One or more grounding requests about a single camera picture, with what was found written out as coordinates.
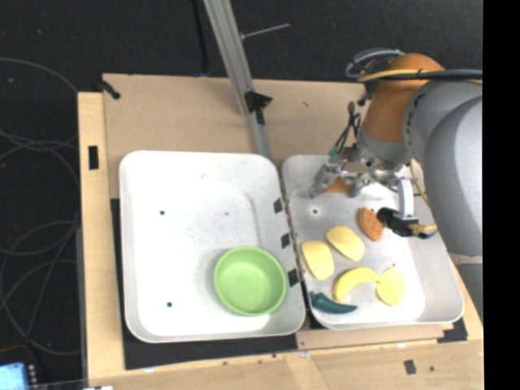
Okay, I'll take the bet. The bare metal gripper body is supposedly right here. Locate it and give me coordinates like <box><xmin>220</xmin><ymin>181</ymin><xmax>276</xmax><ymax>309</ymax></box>
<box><xmin>324</xmin><ymin>144</ymin><xmax>412</xmax><ymax>189</ymax></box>

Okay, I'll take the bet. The yellow banana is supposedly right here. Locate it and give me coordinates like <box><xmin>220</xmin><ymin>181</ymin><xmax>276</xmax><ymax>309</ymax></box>
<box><xmin>333</xmin><ymin>266</ymin><xmax>383</xmax><ymax>301</ymax></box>

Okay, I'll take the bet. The green chili pepper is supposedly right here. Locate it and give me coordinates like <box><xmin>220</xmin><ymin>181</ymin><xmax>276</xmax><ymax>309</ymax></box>
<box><xmin>308</xmin><ymin>291</ymin><xmax>359</xmax><ymax>315</ymax></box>

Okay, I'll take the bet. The yellow lemon wedge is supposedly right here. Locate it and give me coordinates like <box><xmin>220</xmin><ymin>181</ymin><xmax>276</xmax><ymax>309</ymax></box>
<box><xmin>375</xmin><ymin>263</ymin><xmax>406</xmax><ymax>308</ymax></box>

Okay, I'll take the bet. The brown cardboard board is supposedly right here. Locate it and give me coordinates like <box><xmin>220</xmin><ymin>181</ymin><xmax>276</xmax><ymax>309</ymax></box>
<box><xmin>101</xmin><ymin>73</ymin><xmax>457</xmax><ymax>351</ymax></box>

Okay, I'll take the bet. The white plastic tray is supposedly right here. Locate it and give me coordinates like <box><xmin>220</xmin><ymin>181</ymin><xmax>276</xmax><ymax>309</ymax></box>
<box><xmin>118</xmin><ymin>149</ymin><xmax>307</xmax><ymax>344</ymax></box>
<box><xmin>280</xmin><ymin>154</ymin><xmax>466</xmax><ymax>332</ymax></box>

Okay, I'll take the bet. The yellow oval potato slice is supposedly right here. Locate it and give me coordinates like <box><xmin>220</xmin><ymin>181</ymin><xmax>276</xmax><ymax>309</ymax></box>
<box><xmin>325</xmin><ymin>225</ymin><xmax>366</xmax><ymax>263</ymax></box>
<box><xmin>301</xmin><ymin>240</ymin><xmax>336</xmax><ymax>282</ymax></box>

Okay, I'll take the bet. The green bowl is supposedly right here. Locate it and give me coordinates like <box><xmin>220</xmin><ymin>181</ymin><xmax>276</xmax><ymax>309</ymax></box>
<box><xmin>213</xmin><ymin>245</ymin><xmax>288</xmax><ymax>317</ymax></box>

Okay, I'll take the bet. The black cylinder on white bracket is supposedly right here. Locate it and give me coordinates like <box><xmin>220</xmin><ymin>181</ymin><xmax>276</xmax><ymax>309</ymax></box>
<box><xmin>376</xmin><ymin>178</ymin><xmax>421</xmax><ymax>238</ymax></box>

